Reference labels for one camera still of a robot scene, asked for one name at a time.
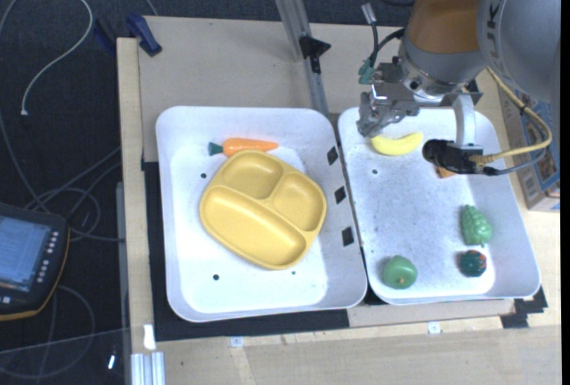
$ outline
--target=white tray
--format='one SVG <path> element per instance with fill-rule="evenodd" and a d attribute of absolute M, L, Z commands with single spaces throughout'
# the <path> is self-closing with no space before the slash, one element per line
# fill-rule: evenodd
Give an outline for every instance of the white tray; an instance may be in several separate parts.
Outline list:
<path fill-rule="evenodd" d="M 307 109 L 176 106 L 157 120 L 167 266 L 167 297 L 182 318 L 207 322 L 253 315 L 346 308 L 358 304 L 367 280 L 331 124 Z M 226 160 L 208 155 L 225 138 L 276 141 L 271 154 L 311 177 L 327 198 L 327 215 L 305 257 L 286 270 L 267 270 L 231 253 L 202 226 L 199 203 Z M 354 242 L 344 245 L 343 230 Z"/>
<path fill-rule="evenodd" d="M 358 108 L 341 114 L 338 131 L 354 212 L 362 239 L 370 287 L 391 304 L 460 299 L 524 298 L 540 286 L 540 274 L 508 176 L 452 176 L 442 179 L 421 155 L 429 139 L 455 140 L 452 109 L 422 110 L 385 129 L 399 137 L 423 132 L 414 152 L 380 155 L 356 129 Z M 476 140 L 484 153 L 499 152 L 493 125 L 476 114 Z M 502 160 L 492 164 L 504 168 Z M 480 209 L 493 226 L 491 241 L 481 247 L 465 245 L 460 211 L 466 204 Z M 459 253 L 476 249 L 488 258 L 481 277 L 464 276 L 457 265 Z M 408 289 L 386 286 L 383 265 L 403 255 L 418 268 L 418 279 Z"/>

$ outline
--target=robotic arm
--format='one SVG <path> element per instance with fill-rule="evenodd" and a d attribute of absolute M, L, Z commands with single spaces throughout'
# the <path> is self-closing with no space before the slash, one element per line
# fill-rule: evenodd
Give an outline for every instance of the robotic arm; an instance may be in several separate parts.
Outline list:
<path fill-rule="evenodd" d="M 558 145 L 560 13 L 561 0 L 416 0 L 398 56 L 380 63 L 361 96 L 359 132 L 378 135 L 420 107 L 453 106 L 456 141 L 429 141 L 424 157 L 460 174 L 493 174 L 471 119 L 481 96 L 474 78 L 487 67 L 508 92 L 552 104 Z M 549 140 L 547 127 L 544 134 Z"/>

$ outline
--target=white cable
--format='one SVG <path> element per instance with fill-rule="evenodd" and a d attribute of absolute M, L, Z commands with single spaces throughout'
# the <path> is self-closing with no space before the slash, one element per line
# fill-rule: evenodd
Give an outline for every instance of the white cable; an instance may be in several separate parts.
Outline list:
<path fill-rule="evenodd" d="M 29 92 L 31 91 L 33 85 L 36 83 L 36 81 L 47 71 L 49 70 L 55 63 L 57 63 L 58 61 L 64 59 L 65 57 L 67 57 L 68 55 L 70 55 L 71 53 L 73 53 L 73 51 L 75 51 L 87 38 L 87 36 L 89 35 L 89 32 L 91 31 L 91 28 L 93 26 L 94 23 L 94 16 L 93 16 L 93 11 L 91 9 L 91 7 L 89 6 L 89 4 L 86 2 L 86 0 L 79 0 L 84 6 L 85 8 L 87 8 L 87 11 L 89 12 L 89 25 L 87 26 L 87 30 L 85 31 L 85 33 L 83 34 L 83 36 L 65 53 L 63 53 L 62 55 L 60 55 L 59 57 L 57 57 L 56 59 L 50 61 L 47 65 L 45 65 L 41 71 L 39 73 L 37 73 L 34 78 L 30 81 L 30 83 L 28 84 L 28 87 L 26 87 L 26 91 L 24 92 L 24 96 L 22 97 L 21 100 L 21 109 L 20 109 L 20 114 L 22 116 L 28 116 L 28 111 L 26 110 L 26 101 L 28 99 L 28 95 Z"/>

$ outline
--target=yellow cable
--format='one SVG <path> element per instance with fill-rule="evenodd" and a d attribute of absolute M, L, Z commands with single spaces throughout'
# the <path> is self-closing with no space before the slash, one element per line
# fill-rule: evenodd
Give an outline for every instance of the yellow cable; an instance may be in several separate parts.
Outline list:
<path fill-rule="evenodd" d="M 509 151 L 493 153 L 489 155 L 472 155 L 469 157 L 469 160 L 473 161 L 479 167 L 486 165 L 487 163 L 491 163 L 492 161 L 502 159 L 504 157 L 512 157 L 513 155 L 519 155 L 521 153 L 528 153 L 533 151 L 538 151 L 550 145 L 552 142 L 552 132 L 546 123 L 538 116 L 534 111 L 530 108 L 527 108 L 526 105 L 503 83 L 499 77 L 490 69 L 487 68 L 489 74 L 491 74 L 491 78 L 497 83 L 499 88 L 506 94 L 506 96 L 527 116 L 531 117 L 542 129 L 546 138 L 541 141 L 540 143 L 533 144 L 526 147 L 518 147 L 516 149 L 511 149 Z"/>

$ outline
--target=orange toy piece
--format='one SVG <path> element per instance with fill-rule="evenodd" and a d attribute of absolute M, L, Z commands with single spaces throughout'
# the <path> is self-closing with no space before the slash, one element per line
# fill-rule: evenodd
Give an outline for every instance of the orange toy piece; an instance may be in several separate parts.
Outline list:
<path fill-rule="evenodd" d="M 234 153 L 239 151 L 267 152 L 272 149 L 277 149 L 277 147 L 279 147 L 279 145 L 273 141 L 249 138 L 228 138 L 222 143 L 222 145 L 210 143 L 208 145 L 208 154 L 215 155 L 217 153 L 223 153 L 226 157 L 231 157 Z"/>

